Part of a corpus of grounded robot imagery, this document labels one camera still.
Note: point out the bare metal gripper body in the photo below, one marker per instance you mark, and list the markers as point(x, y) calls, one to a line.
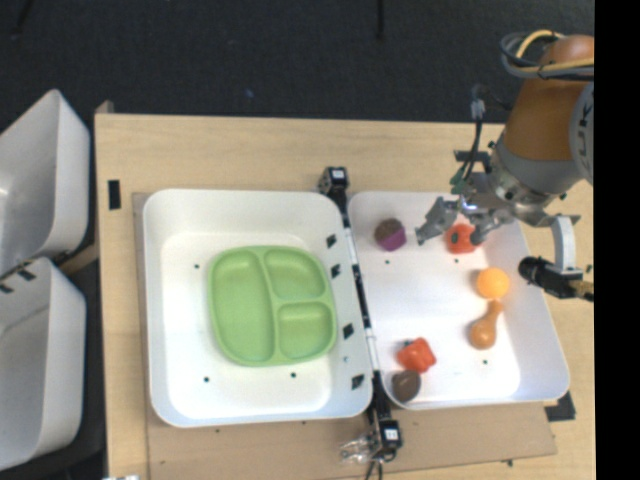
point(492, 203)

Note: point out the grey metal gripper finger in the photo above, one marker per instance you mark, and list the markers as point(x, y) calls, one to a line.
point(484, 230)
point(436, 220)

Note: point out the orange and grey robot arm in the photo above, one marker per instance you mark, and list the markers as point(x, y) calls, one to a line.
point(542, 118)

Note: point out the purple and brown cupcake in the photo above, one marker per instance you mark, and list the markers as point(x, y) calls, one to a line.
point(390, 235)

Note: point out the orange ball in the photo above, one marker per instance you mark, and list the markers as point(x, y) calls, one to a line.
point(492, 283)

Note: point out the white plastic tray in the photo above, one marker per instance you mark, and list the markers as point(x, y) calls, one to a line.
point(430, 308)
point(180, 318)

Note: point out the thin black and white rod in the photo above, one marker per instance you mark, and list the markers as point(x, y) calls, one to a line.
point(361, 293)

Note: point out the orange toy gourd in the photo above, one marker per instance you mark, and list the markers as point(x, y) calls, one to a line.
point(482, 335)

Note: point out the brown toy potato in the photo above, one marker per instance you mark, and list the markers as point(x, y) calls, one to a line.
point(406, 385)

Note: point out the green divided plate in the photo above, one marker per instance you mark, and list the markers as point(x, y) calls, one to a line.
point(240, 308)

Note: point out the black cylinder on white bracket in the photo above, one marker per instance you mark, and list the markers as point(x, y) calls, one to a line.
point(545, 272)

